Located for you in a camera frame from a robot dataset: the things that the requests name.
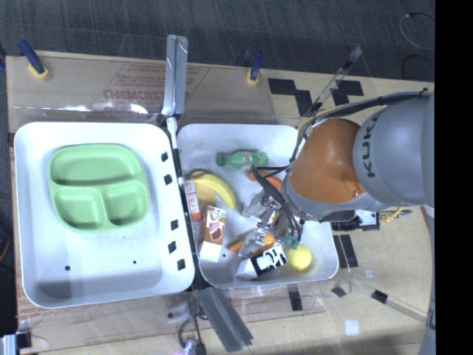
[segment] plastic bottle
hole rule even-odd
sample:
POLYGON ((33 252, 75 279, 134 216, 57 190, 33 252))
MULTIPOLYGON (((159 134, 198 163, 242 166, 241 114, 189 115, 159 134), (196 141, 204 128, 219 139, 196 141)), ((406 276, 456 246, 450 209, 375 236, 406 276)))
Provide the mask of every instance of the plastic bottle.
POLYGON ((268 155, 265 152, 238 151, 230 155, 218 154, 217 165, 232 166, 236 169, 255 167, 266 167, 268 165, 268 155))

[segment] green bowl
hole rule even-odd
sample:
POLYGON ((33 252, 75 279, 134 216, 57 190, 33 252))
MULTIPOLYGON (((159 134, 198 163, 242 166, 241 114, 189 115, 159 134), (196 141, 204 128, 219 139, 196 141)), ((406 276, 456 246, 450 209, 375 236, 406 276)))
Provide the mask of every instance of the green bowl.
POLYGON ((48 163, 52 206, 76 231, 123 228, 148 212, 146 178, 136 155, 116 143, 61 147, 48 163))

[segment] chocolate milk carton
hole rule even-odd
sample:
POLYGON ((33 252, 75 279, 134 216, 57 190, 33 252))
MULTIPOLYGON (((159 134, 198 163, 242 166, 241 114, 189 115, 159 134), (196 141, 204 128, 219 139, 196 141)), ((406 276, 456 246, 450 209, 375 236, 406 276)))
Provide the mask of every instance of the chocolate milk carton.
POLYGON ((207 206, 204 209, 198 241, 201 260, 218 262, 225 233, 225 215, 224 209, 215 206, 207 206))

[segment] banana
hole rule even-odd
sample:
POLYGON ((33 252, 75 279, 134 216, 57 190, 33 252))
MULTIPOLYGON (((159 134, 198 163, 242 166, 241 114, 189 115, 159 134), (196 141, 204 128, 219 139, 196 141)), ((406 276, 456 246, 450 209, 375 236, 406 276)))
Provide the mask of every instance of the banana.
POLYGON ((215 193, 220 196, 223 202, 227 204, 230 209, 234 209, 237 205, 237 197, 235 196, 233 190, 224 180, 220 179, 219 177, 213 174, 203 174, 194 177, 194 182, 215 191, 215 193))

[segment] yellow ball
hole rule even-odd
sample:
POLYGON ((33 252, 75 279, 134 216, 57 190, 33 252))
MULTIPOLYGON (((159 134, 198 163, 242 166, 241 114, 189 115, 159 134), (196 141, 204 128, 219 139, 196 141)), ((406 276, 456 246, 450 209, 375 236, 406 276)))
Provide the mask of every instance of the yellow ball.
POLYGON ((304 271, 312 261, 312 254, 306 246, 299 244, 295 250, 289 250, 287 261, 297 271, 304 271))

